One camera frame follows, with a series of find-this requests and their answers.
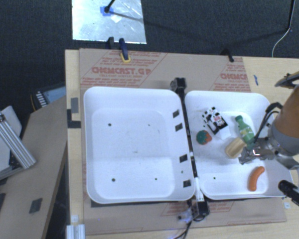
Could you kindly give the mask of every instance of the toy sausage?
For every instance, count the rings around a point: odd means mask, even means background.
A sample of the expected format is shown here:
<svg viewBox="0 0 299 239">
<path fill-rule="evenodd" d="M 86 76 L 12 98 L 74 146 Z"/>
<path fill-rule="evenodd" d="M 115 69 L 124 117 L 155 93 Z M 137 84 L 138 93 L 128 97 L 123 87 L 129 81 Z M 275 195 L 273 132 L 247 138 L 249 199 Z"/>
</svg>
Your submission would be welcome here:
<svg viewBox="0 0 299 239">
<path fill-rule="evenodd" d="M 256 191 L 257 190 L 257 181 L 259 176 L 265 171 L 265 168 L 263 166 L 257 167 L 255 171 L 251 174 L 249 178 L 249 183 L 248 183 L 248 189 L 250 191 Z"/>
</svg>

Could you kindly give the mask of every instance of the cardboard sheet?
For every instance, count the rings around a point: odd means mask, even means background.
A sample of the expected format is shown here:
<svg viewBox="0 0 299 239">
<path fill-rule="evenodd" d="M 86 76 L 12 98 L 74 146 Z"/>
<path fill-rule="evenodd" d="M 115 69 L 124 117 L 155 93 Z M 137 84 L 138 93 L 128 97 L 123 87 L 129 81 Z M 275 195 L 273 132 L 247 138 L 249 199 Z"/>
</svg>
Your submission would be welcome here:
<svg viewBox="0 0 299 239">
<path fill-rule="evenodd" d="M 117 50 L 80 50 L 81 104 L 92 86 L 169 89 L 176 77 L 185 77 L 191 90 L 250 92 L 241 57 L 231 63 L 225 56 L 185 55 L 129 51 L 125 64 Z M 87 235 L 185 228 L 177 216 L 188 208 L 186 202 L 99 205 L 86 192 L 84 111 L 82 121 L 82 164 L 84 224 Z M 231 226 L 285 222 L 281 199 L 220 201 L 209 204 L 211 214 L 193 227 Z"/>
</svg>

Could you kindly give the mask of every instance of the yellow clamp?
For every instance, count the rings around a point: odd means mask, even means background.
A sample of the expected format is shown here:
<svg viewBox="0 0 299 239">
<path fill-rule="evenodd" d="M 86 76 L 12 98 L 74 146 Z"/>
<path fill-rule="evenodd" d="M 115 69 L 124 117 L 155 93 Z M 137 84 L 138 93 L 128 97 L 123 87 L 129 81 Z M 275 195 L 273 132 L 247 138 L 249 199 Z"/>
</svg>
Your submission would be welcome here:
<svg viewBox="0 0 299 239">
<path fill-rule="evenodd" d="M 124 56 L 123 56 L 123 53 L 120 53 L 120 56 L 121 56 L 121 59 L 122 59 L 122 61 L 124 62 L 124 63 L 130 63 L 130 61 L 131 61 L 131 57 L 129 56 L 129 59 L 127 59 L 127 60 L 125 60 L 124 59 Z"/>
</svg>

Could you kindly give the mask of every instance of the green bottle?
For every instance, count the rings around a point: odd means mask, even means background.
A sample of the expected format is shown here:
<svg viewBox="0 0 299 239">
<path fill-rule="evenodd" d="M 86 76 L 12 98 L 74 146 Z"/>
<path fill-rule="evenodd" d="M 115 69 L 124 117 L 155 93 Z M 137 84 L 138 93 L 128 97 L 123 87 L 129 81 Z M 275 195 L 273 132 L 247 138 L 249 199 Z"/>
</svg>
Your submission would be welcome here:
<svg viewBox="0 0 299 239">
<path fill-rule="evenodd" d="M 247 149 L 252 149 L 254 147 L 254 132 L 249 125 L 244 123 L 243 117 L 241 115 L 235 117 L 235 121 L 238 123 L 239 133 L 244 142 L 247 144 Z"/>
</svg>

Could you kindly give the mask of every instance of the black carpet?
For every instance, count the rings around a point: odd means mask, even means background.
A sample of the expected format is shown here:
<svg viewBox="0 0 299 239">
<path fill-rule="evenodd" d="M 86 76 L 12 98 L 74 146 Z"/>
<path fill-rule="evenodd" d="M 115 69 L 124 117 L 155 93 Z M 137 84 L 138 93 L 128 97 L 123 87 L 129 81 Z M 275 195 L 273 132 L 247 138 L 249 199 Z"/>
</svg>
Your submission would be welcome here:
<svg viewBox="0 0 299 239">
<path fill-rule="evenodd" d="M 270 57 L 288 25 L 291 0 L 142 0 L 147 45 L 131 50 Z M 24 121 L 30 92 L 64 81 L 64 50 L 104 48 L 73 41 L 71 0 L 0 0 L 0 108 Z M 299 58 L 299 0 L 293 31 L 276 57 Z"/>
</svg>

